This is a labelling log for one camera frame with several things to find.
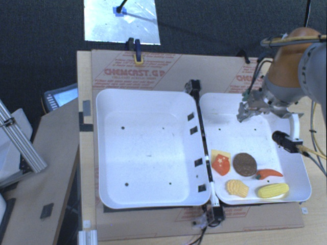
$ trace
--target empty white tray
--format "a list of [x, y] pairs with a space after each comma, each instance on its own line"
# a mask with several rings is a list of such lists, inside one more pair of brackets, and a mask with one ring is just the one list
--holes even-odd
[[210, 196], [195, 101], [106, 89], [96, 100], [99, 191], [110, 208], [199, 206]]
[[[275, 131], [290, 134], [290, 121], [270, 113], [253, 116], [248, 121], [239, 123], [236, 115], [241, 99], [240, 94], [228, 93], [207, 93], [200, 99], [209, 152], [214, 149], [231, 153], [231, 171], [228, 174], [221, 176], [212, 169], [217, 196], [231, 205], [307, 200], [311, 195], [311, 185], [301, 154], [291, 154], [279, 148], [271, 138]], [[237, 153], [243, 152], [255, 158], [258, 170], [274, 169], [284, 176], [257, 180], [254, 176], [239, 175], [232, 167], [232, 159]], [[228, 194], [226, 182], [231, 179], [241, 180], [249, 186], [246, 198]], [[256, 194], [263, 185], [284, 182], [290, 187], [286, 195], [261, 199]]]

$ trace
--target toy tomato slice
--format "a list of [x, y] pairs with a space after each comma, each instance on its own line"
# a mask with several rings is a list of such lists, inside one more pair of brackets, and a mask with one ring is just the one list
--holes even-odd
[[221, 176], [226, 175], [230, 170], [230, 162], [228, 157], [218, 154], [211, 167]]

